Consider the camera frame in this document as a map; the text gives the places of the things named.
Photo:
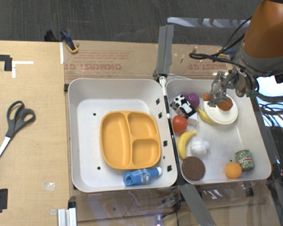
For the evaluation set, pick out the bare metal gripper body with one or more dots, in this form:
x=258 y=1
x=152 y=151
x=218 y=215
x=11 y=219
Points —
x=243 y=85

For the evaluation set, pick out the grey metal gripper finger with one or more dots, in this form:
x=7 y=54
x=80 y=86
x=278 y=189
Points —
x=215 y=91
x=229 y=81

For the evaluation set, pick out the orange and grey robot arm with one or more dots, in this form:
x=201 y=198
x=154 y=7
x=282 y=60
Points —
x=266 y=34

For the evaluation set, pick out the purple grapes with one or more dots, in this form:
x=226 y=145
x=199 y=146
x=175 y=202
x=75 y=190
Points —
x=193 y=99

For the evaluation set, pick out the white round plate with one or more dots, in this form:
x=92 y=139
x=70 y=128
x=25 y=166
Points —
x=223 y=116

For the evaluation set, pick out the yellow banana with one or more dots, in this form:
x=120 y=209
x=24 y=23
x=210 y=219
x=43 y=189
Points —
x=183 y=142
x=204 y=117

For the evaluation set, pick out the black and white carton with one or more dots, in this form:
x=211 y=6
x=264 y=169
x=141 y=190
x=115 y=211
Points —
x=181 y=105

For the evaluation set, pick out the white block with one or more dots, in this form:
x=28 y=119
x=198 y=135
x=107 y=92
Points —
x=192 y=121

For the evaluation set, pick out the red tomato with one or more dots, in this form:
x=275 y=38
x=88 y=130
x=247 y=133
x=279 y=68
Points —
x=179 y=124

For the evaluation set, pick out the white plastic tray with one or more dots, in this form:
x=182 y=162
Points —
x=89 y=126
x=226 y=145

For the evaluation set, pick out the white cauliflower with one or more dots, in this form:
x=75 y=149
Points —
x=199 y=147

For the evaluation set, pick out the green can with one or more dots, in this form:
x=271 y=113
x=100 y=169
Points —
x=244 y=160

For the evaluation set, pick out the brown round biscuit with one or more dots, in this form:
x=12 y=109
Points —
x=193 y=168

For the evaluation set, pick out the orange fruit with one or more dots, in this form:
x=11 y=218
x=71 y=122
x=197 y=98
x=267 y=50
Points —
x=233 y=170

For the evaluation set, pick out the orange divided plate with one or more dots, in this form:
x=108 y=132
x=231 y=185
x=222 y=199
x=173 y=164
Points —
x=122 y=138

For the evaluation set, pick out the blue plastic bottle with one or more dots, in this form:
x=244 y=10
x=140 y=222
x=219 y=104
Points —
x=141 y=176

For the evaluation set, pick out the brown cardboard board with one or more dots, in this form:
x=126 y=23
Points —
x=96 y=65

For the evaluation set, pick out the black cylinder on white bracket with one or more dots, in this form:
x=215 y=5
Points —
x=281 y=78

